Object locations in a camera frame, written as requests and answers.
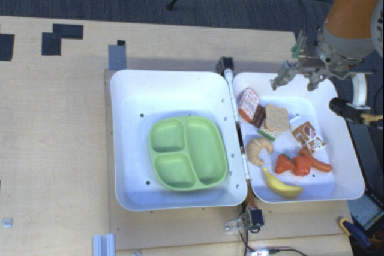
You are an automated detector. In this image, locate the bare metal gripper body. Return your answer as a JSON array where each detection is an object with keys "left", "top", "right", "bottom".
[{"left": 295, "top": 34, "right": 373, "bottom": 80}]

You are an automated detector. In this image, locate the orange and white checked carton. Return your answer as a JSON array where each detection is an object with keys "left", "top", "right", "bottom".
[{"left": 238, "top": 87, "right": 260, "bottom": 118}]

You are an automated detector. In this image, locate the tan bread slice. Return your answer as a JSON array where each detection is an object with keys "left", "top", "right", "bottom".
[{"left": 263, "top": 103, "right": 290, "bottom": 134}]

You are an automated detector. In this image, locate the brown chocolate bar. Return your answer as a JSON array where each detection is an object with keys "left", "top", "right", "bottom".
[{"left": 250, "top": 104, "right": 267, "bottom": 129}]

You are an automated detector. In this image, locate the thin black and white rod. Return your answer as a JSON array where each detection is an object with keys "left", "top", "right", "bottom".
[{"left": 223, "top": 68, "right": 253, "bottom": 189}]

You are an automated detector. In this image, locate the green and white packet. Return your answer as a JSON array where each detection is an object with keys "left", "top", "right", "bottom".
[{"left": 257, "top": 125, "right": 277, "bottom": 142}]

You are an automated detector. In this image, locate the tan croissant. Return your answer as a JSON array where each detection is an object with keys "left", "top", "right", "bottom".
[{"left": 245, "top": 137, "right": 275, "bottom": 167}]

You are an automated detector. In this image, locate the white plastic tray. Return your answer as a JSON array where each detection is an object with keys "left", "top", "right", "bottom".
[
  {"left": 109, "top": 69, "right": 248, "bottom": 212},
  {"left": 232, "top": 71, "right": 366, "bottom": 204}
]

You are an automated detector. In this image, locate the orange sausage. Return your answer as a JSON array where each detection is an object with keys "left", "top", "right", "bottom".
[{"left": 298, "top": 147, "right": 333, "bottom": 173}]

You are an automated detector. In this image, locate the red-orange pepper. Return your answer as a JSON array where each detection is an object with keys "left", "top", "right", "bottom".
[{"left": 292, "top": 155, "right": 313, "bottom": 177}]

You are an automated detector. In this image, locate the red strawberry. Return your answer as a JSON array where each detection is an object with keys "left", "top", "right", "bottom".
[{"left": 274, "top": 153, "right": 296, "bottom": 175}]

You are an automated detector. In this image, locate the green divided plate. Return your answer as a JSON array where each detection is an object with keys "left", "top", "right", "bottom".
[{"left": 148, "top": 115, "right": 230, "bottom": 192}]

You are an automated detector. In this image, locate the yellow banana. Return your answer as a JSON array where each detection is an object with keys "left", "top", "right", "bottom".
[{"left": 262, "top": 166, "right": 304, "bottom": 199}]

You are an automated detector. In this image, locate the black cylinder on white bracket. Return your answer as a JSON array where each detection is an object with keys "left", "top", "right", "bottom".
[{"left": 329, "top": 73, "right": 373, "bottom": 125}]

